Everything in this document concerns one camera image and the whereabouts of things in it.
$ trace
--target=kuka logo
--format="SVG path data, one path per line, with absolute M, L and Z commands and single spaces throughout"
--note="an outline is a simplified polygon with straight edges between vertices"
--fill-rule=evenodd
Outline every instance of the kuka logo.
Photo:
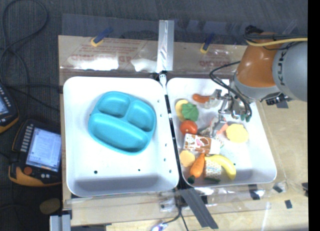
M 281 58 L 279 58 L 278 62 L 278 79 L 280 80 L 280 84 L 285 86 L 284 77 L 283 77 L 283 65 L 284 65 L 284 56 L 287 54 L 288 49 L 281 52 Z

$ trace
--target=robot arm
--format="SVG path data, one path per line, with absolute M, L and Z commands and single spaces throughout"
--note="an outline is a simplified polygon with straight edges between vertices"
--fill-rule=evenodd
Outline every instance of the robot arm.
M 268 105 L 283 100 L 307 102 L 307 37 L 275 35 L 249 28 L 254 34 L 246 33 L 249 45 L 230 85 L 214 75 L 219 68 L 210 73 L 214 82 L 229 90 L 228 112 L 236 119 L 241 117 L 249 121 L 252 114 L 250 103 L 255 101 L 265 100 Z

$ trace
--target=yellow toy fruit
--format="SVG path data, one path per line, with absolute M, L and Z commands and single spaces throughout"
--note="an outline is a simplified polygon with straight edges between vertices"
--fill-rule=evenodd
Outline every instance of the yellow toy fruit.
M 230 180 L 234 180 L 236 178 L 236 174 L 237 174 L 236 167 L 229 158 L 221 154 L 214 154 L 211 156 L 206 156 L 204 159 L 206 161 L 210 160 L 221 165 L 225 169 L 225 172 L 228 175 Z
M 182 105 L 189 103 L 186 99 L 180 99 L 174 106 L 176 115 L 181 122 L 185 121 L 184 115 L 182 114 Z
M 234 143 L 243 143 L 249 139 L 249 133 L 242 124 L 233 123 L 225 130 L 226 137 Z
M 195 155 L 188 150 L 182 150 L 179 156 L 184 167 L 190 167 L 196 160 Z

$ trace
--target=black cable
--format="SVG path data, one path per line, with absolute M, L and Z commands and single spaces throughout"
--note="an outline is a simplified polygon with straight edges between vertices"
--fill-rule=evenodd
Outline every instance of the black cable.
M 8 43 L 7 35 L 6 35 L 6 28 L 5 28 L 6 13 L 7 13 L 8 9 L 10 8 L 10 6 L 14 5 L 17 2 L 21 2 L 21 1 L 32 2 L 32 3 L 35 3 L 38 6 L 40 6 L 42 12 L 44 13 L 45 18 L 42 20 L 42 22 L 39 25 L 39 28 L 36 31 L 34 31 L 34 32 L 30 33 L 29 35 L 26 35 L 16 41 L 12 42 L 12 43 Z M 4 47 L 0 48 L 0 50 L 2 50 L 2 53 L 0 55 L 0 82 L 3 83 L 4 86 L 12 88 L 12 89 L 14 87 L 27 87 L 27 92 L 23 92 L 23 91 L 17 90 L 17 89 L 16 89 L 16 91 L 28 96 L 29 98 L 37 101 L 38 103 L 44 105 L 45 107 L 59 111 L 59 109 L 52 107 L 52 106 L 42 102 L 41 100 L 31 96 L 31 91 L 30 91 L 31 87 L 38 87 L 38 86 L 49 87 L 49 88 L 54 88 L 54 89 L 57 88 L 57 90 L 59 90 L 59 86 L 53 85 L 53 84 L 47 84 L 47 83 L 31 83 L 30 82 L 30 75 L 29 75 L 29 71 L 28 71 L 28 67 L 27 67 L 26 62 L 24 61 L 24 59 L 21 56 L 18 55 L 18 53 L 15 50 L 12 49 L 12 47 L 15 46 L 16 44 L 18 44 L 22 41 L 25 41 L 25 40 L 35 36 L 39 32 L 41 32 L 44 29 L 44 27 L 46 26 L 48 19 L 49 19 L 49 13 L 48 13 L 46 7 L 41 2 L 39 2 L 37 0 L 13 0 L 4 8 L 4 10 L 2 12 L 2 20 L 1 20 L 2 21 L 1 22 L 1 28 L 2 28 L 1 33 L 2 33 L 2 37 L 3 37 L 3 41 L 4 41 Z M 26 78 L 26 83 L 24 83 L 24 84 L 6 84 L 4 82 L 4 80 L 1 76 L 1 66 L 6 61 L 6 59 L 5 59 L 6 54 L 13 55 L 21 63 L 22 69 L 23 69 L 23 72 L 24 72 L 24 75 Z
M 288 43 L 285 47 L 280 47 L 280 48 L 267 48 L 267 46 L 262 46 L 262 47 L 268 51 L 282 51 L 282 50 L 287 50 L 290 47 L 300 43 L 301 43 L 300 41 L 294 41 L 294 42 Z
M 209 77 L 216 84 L 218 84 L 221 87 L 227 89 L 228 91 L 232 92 L 236 97 L 238 97 L 242 101 L 242 103 L 244 105 L 246 116 L 250 118 L 252 116 L 252 110 L 251 110 L 250 104 L 247 102 L 247 100 L 245 100 L 240 93 L 238 93 L 236 90 L 232 89 L 230 86 L 225 84 L 220 78 L 218 78 L 217 76 L 214 75 L 214 72 L 216 72 L 216 71 L 218 71 L 220 69 L 223 69 L 223 68 L 226 68 L 226 67 L 229 67 L 229 66 L 232 66 L 232 65 L 236 65 L 236 64 L 239 64 L 239 63 L 240 63 L 240 61 L 236 61 L 236 62 L 232 62 L 232 63 L 229 63 L 229 64 L 225 64 L 225 65 L 219 66 L 219 67 L 215 68 L 214 70 L 212 70 L 210 72 Z
M 16 88 L 14 88 L 14 87 L 12 87 L 12 86 L 10 86 L 9 88 L 12 89 L 12 90 L 14 90 L 14 91 L 16 91 L 16 92 L 19 92 L 19 93 L 21 93 L 21 94 L 26 95 L 27 97 L 33 99 L 34 101 L 36 101 L 36 102 L 44 105 L 45 107 L 47 107 L 47 108 L 49 108 L 49 109 L 52 109 L 52 110 L 55 110 L 55 111 L 60 112 L 60 109 L 59 109 L 59 108 L 56 108 L 56 107 L 51 106 L 51 105 L 49 105 L 49 104 L 47 104 L 47 103 L 44 103 L 44 102 L 41 101 L 40 99 L 38 99 L 38 98 L 36 98 L 36 97 L 34 97 L 34 96 L 31 96 L 29 93 L 26 93 L 26 92 L 24 92 L 24 91 L 22 91 L 22 90 L 16 89 Z
M 163 224 L 169 224 L 169 223 L 171 223 L 171 222 L 174 222 L 174 221 L 176 221 L 177 219 L 179 219 L 180 217 L 182 218 L 182 221 L 183 221 L 183 224 L 184 224 L 184 227 L 185 227 L 186 231 L 189 231 L 188 226 L 187 226 L 187 223 L 186 223 L 186 221 L 185 221 L 185 218 L 184 218 L 184 216 L 182 215 L 182 208 L 179 207 L 179 206 L 178 206 L 178 214 L 177 214 L 177 216 L 175 216 L 175 217 L 174 217 L 173 219 L 171 219 L 171 220 L 168 220 L 168 221 L 166 221 L 166 222 L 163 222 Z
M 10 159 L 10 156 L 7 155 L 7 154 L 5 154 L 5 153 L 3 153 L 3 152 L 0 152 L 0 155 L 2 155 L 3 157 L 5 157 L 5 158 L 7 158 L 7 159 Z
M 282 40 L 290 40 L 290 39 L 301 39 L 305 40 L 308 38 L 308 35 L 297 35 L 297 34 L 262 34 L 264 31 L 261 30 L 260 28 L 257 28 L 253 25 L 249 25 L 245 28 L 244 31 L 244 39 L 250 43 L 257 44 L 256 40 L 273 40 L 273 41 L 282 41 Z M 266 50 L 281 50 L 281 48 L 266 48 Z

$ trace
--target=orange device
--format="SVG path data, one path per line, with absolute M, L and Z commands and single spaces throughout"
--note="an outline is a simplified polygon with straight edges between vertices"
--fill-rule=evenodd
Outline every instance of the orange device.
M 9 179 L 29 187 L 60 184 L 61 146 L 59 128 L 27 120 L 12 145 Z
M 6 87 L 0 83 L 0 133 L 13 126 L 19 119 L 16 103 Z
M 244 38 L 249 45 L 241 61 L 218 67 L 209 74 L 215 83 L 229 91 L 225 99 L 228 107 L 221 109 L 221 114 L 248 122 L 252 116 L 250 104 L 255 101 L 278 107 L 286 107 L 291 100 L 307 102 L 308 36 L 275 34 L 248 26 Z M 229 85 L 214 75 L 234 64 L 239 65 Z M 212 97 L 210 101 L 221 99 Z

